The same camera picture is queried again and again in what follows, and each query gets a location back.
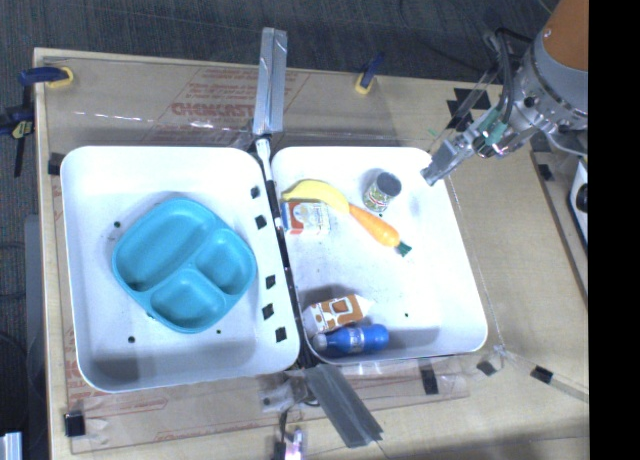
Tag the blue bottle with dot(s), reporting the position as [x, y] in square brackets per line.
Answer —
[357, 339]

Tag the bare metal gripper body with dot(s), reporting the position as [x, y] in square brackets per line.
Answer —
[537, 115]

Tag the yellow banana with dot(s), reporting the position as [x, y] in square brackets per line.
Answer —
[320, 191]

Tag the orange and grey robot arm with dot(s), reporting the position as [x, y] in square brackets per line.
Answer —
[567, 23]

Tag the white plastic tray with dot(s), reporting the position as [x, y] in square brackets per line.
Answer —
[100, 348]
[430, 298]

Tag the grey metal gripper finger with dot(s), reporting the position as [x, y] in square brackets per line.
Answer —
[450, 164]
[442, 155]

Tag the white and orange carton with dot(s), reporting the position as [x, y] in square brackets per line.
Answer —
[307, 218]

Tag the brown and white carton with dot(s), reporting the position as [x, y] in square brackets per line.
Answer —
[335, 312]

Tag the black cylinder on white bracket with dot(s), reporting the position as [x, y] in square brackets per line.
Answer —
[580, 200]

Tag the blue divided plate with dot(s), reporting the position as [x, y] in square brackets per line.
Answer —
[175, 263]

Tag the small green labelled can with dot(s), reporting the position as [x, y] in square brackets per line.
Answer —
[380, 195]

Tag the brown cardboard board red print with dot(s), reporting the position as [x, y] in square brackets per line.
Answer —
[350, 98]

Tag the orange carrot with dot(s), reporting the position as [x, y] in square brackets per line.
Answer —
[377, 228]

